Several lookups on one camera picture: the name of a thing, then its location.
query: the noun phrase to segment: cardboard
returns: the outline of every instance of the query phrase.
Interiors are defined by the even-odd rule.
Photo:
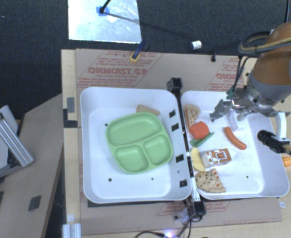
[[[90,86],[165,89],[172,77],[182,78],[182,93],[188,90],[227,91],[234,82],[236,57],[141,53],[136,63],[131,52],[76,50],[77,100]],[[238,87],[243,85],[243,78]],[[175,219],[183,202],[98,205],[87,200],[82,189],[82,146],[80,103],[77,102],[80,214],[83,235],[181,228]],[[207,214],[193,227],[281,221],[276,198],[206,202]]]

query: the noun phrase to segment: orange toy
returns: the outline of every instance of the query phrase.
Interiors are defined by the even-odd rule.
[[[209,134],[209,128],[204,122],[200,121],[189,127],[189,132],[194,139],[203,139]]]

